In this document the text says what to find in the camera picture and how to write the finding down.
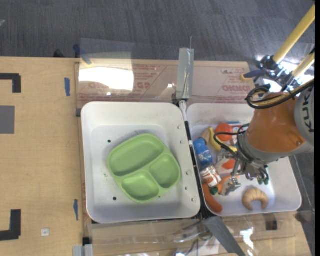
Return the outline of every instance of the divided green plate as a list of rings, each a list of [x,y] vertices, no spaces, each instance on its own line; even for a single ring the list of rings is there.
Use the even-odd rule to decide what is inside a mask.
[[[108,169],[133,201],[152,201],[175,186],[180,166],[167,146],[155,135],[144,133],[115,147],[107,158]]]

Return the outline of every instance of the black corner marker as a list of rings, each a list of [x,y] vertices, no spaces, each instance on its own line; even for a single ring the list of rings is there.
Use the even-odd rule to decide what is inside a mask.
[[[21,76],[18,73],[0,73],[0,80],[12,80],[12,93],[21,93]]]
[[[16,240],[21,236],[21,210],[11,210],[10,229],[0,231],[0,241]]]

